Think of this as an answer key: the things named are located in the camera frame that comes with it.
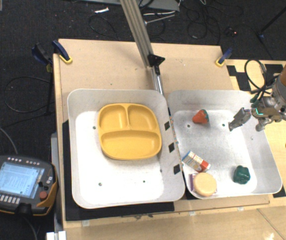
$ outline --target round beige object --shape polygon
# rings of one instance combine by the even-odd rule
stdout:
[[[217,188],[214,177],[211,174],[204,172],[201,172],[194,177],[193,185],[196,193],[206,197],[214,194]]]

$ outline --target yellow divided plate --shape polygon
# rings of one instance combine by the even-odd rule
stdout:
[[[101,108],[98,134],[103,153],[113,159],[147,159],[162,147],[154,112],[140,104],[116,103]]]

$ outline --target wooden table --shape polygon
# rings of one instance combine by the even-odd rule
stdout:
[[[56,119],[60,167],[62,226],[68,240],[108,239],[286,239],[286,196],[271,194],[174,202],[175,212],[83,221],[66,221],[62,123],[68,119],[67,96],[75,89],[154,89],[151,73],[144,68],[134,42],[60,39],[73,58],[64,64],[54,54]],[[174,90],[238,89],[224,65],[219,46],[153,43],[156,55],[165,57],[160,66],[165,97]],[[228,60],[243,72],[246,60]],[[262,61],[285,65],[286,61]],[[260,73],[253,80],[260,84]],[[286,192],[286,122],[273,123],[265,133]]]

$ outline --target black floor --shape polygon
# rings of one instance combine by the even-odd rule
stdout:
[[[108,12],[92,17],[107,6]],[[286,10],[267,25],[284,8],[286,0],[206,0],[206,5],[200,0],[184,0],[174,17],[150,23],[147,28],[155,43],[219,45],[223,52],[233,48],[231,59],[286,61]],[[156,18],[144,17],[146,21]],[[51,54],[51,42],[58,38],[133,41],[118,5],[0,0],[0,127],[20,154],[44,160],[51,154],[55,107],[53,98],[46,106],[50,74],[33,58],[32,47],[41,43]],[[0,131],[0,155],[13,153],[11,142]],[[32,224],[38,239],[43,240],[46,232],[54,230],[53,214],[35,218]],[[33,234],[22,218],[0,213],[0,239],[28,240]]]

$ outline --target button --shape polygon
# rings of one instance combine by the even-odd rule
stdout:
[[[39,198],[41,199],[41,201],[44,201],[47,198],[48,194],[46,191],[41,191],[39,193]]]

